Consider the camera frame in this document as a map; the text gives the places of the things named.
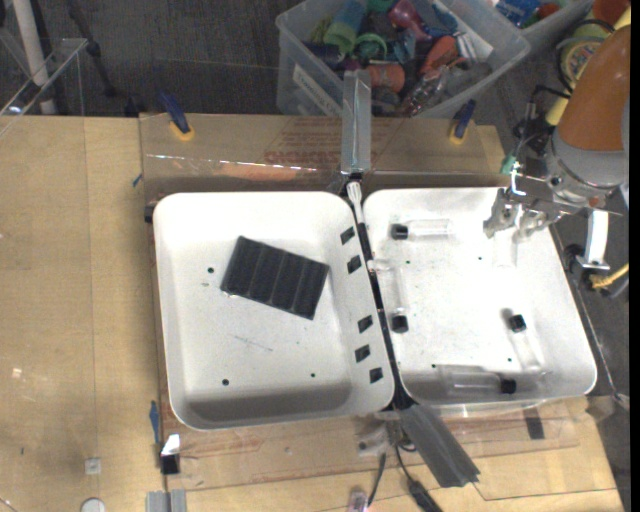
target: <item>wooden surface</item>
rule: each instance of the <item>wooden surface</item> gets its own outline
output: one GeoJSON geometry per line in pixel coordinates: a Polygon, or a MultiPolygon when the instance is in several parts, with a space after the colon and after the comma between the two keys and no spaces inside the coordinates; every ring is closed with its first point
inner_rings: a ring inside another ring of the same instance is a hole
{"type": "MultiPolygon", "coordinates": [[[[478,134],[494,148],[495,165],[495,130],[478,134]]],[[[91,496],[107,511],[144,510],[146,493],[166,482],[148,416],[159,378],[143,184],[133,186],[141,173],[138,123],[25,118],[0,140],[0,162],[0,497],[18,512],[79,510],[91,496]],[[97,475],[85,474],[91,457],[101,460],[97,475]]],[[[475,486],[438,489],[417,461],[410,471],[445,512],[621,511],[585,402],[567,402],[567,413],[556,414],[556,424],[571,429],[557,433],[557,446],[499,455],[482,452],[484,438],[470,448],[482,471],[475,486]]],[[[354,432],[336,449],[352,449],[354,432]]],[[[285,448],[295,453],[285,441],[273,444],[279,457],[289,456],[285,448]]],[[[260,459],[267,474],[268,455],[260,459]]],[[[208,462],[217,478],[223,460],[228,454],[208,462]]],[[[344,510],[351,489],[368,492],[374,474],[351,468],[191,490],[188,510],[344,510]]],[[[371,510],[418,510],[397,469],[385,472],[371,510]]]]}

